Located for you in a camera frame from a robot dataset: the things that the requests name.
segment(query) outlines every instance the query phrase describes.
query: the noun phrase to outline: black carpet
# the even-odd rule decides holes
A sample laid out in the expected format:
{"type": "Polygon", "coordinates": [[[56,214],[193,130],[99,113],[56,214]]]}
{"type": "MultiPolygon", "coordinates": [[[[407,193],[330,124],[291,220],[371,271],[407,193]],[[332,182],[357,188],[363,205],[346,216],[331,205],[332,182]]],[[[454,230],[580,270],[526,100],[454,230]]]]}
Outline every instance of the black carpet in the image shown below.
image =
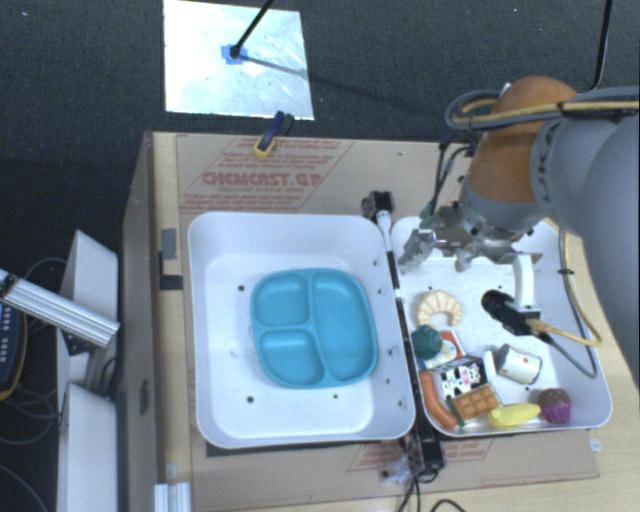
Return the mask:
{"type": "MultiPolygon", "coordinates": [[[[291,135],[434,140],[446,105],[463,92],[529,74],[586,91],[604,4],[277,1],[301,13],[316,117],[296,123],[291,135]]],[[[617,1],[603,87],[638,84],[639,48],[640,3],[617,1]]],[[[165,112],[161,0],[4,0],[0,268],[22,274],[42,258],[66,257],[76,229],[119,251],[144,130],[257,134],[266,125],[165,112]]],[[[53,361],[46,340],[32,344],[24,377],[40,391],[54,381],[45,370],[53,361]],[[42,375],[47,382],[29,380],[42,375]]],[[[0,434],[5,418],[0,409],[0,434]]],[[[55,508],[55,432],[29,448],[0,444],[0,463],[55,508]]],[[[0,510],[35,507],[0,473],[0,510]]]]}

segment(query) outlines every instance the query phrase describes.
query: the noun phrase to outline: cardboard box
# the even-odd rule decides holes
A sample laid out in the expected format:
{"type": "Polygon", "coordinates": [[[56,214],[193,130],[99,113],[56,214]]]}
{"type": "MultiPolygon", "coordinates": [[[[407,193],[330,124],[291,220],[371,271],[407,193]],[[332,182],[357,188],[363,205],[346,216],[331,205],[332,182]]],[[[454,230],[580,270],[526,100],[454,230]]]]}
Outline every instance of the cardboard box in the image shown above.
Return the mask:
{"type": "MultiPolygon", "coordinates": [[[[209,210],[357,215],[372,190],[391,190],[394,218],[415,215],[433,190],[437,145],[283,139],[272,156],[255,137],[147,134],[124,229],[125,418],[130,510],[153,510],[153,484],[192,482],[199,512],[402,495],[381,472],[397,441],[222,451],[194,417],[194,364],[186,232],[209,210]]],[[[455,174],[442,201],[456,197],[455,174]]],[[[585,431],[443,442],[432,490],[598,475],[585,431]]]]}

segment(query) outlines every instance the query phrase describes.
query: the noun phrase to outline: black rod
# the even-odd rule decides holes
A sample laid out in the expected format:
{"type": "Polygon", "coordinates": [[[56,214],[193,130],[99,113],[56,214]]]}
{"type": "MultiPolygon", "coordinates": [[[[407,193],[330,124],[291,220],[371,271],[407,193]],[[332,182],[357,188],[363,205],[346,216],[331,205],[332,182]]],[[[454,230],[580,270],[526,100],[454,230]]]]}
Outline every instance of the black rod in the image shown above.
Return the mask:
{"type": "Polygon", "coordinates": [[[602,16],[602,27],[600,28],[600,45],[598,46],[598,57],[596,59],[596,74],[593,77],[591,90],[600,87],[602,72],[604,71],[604,59],[607,54],[607,39],[609,38],[609,24],[611,21],[611,10],[613,0],[606,0],[604,4],[604,14],[602,16]]]}
{"type": "Polygon", "coordinates": [[[251,22],[251,25],[249,25],[249,28],[245,31],[244,34],[242,34],[242,37],[240,38],[240,40],[229,49],[229,57],[231,57],[232,59],[238,58],[238,56],[240,55],[240,49],[242,48],[242,45],[245,43],[247,39],[249,39],[251,32],[253,32],[253,30],[258,26],[258,23],[260,23],[260,20],[267,13],[267,11],[269,10],[269,7],[271,7],[271,4],[273,2],[275,2],[275,0],[267,0],[264,3],[264,5],[262,6],[262,9],[260,9],[260,12],[253,19],[253,21],[251,22]]]}

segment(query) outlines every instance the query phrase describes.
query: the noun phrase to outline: white plastic tray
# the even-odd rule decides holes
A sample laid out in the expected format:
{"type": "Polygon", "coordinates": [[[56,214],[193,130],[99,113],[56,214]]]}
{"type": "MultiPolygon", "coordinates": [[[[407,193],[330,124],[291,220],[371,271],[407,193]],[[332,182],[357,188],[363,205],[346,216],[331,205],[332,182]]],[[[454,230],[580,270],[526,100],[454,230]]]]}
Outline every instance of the white plastic tray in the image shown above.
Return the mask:
{"type": "MultiPolygon", "coordinates": [[[[417,217],[401,219],[392,231],[392,242],[397,257],[403,252],[403,245],[411,231],[419,225],[417,217]]],[[[542,309],[542,319],[560,329],[578,333],[573,315],[566,298],[558,256],[558,236],[547,224],[536,226],[530,237],[524,237],[514,245],[522,252],[539,252],[544,256],[535,265],[535,298],[542,309]]],[[[535,402],[537,394],[552,387],[564,388],[569,394],[571,418],[563,425],[552,425],[536,418],[519,427],[498,431],[491,427],[486,419],[472,420],[464,427],[446,429],[427,416],[438,430],[454,437],[513,434],[542,430],[561,430],[571,428],[595,428],[606,423],[611,415],[611,395],[607,388],[597,355],[594,359],[598,376],[590,379],[576,370],[557,350],[549,347],[533,336],[516,337],[507,332],[502,325],[493,320],[484,311],[480,299],[488,290],[500,291],[514,296],[515,280],[511,265],[496,265],[486,258],[473,260],[471,268],[458,273],[454,268],[454,258],[444,257],[441,251],[434,250],[419,267],[400,275],[400,286],[406,303],[405,311],[411,331],[417,328],[415,310],[424,293],[433,290],[445,290],[453,295],[463,308],[462,321],[453,330],[467,353],[482,356],[487,350],[497,350],[508,343],[512,347],[535,354],[542,358],[542,368],[537,380],[527,386],[497,375],[491,382],[504,404],[535,402]]],[[[554,339],[587,369],[591,368],[585,347],[559,336],[554,339]]]]}
{"type": "Polygon", "coordinates": [[[212,212],[189,228],[189,263],[200,431],[223,448],[396,439],[415,406],[383,239],[355,216],[212,212]],[[357,279],[378,339],[364,380],[292,389],[263,371],[251,332],[250,299],[265,276],[331,268],[357,279]]]}

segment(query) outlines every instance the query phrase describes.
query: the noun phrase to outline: orange sausage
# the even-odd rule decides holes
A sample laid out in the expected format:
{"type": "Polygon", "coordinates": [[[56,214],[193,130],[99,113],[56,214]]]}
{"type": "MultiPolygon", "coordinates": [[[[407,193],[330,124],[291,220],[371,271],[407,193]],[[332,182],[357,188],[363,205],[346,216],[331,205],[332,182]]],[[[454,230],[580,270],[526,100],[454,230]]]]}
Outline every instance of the orange sausage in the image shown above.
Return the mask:
{"type": "Polygon", "coordinates": [[[420,372],[420,387],[424,397],[424,406],[429,414],[437,419],[444,428],[448,430],[454,428],[458,424],[458,420],[440,401],[433,382],[433,375],[430,371],[423,370],[420,372]]]}

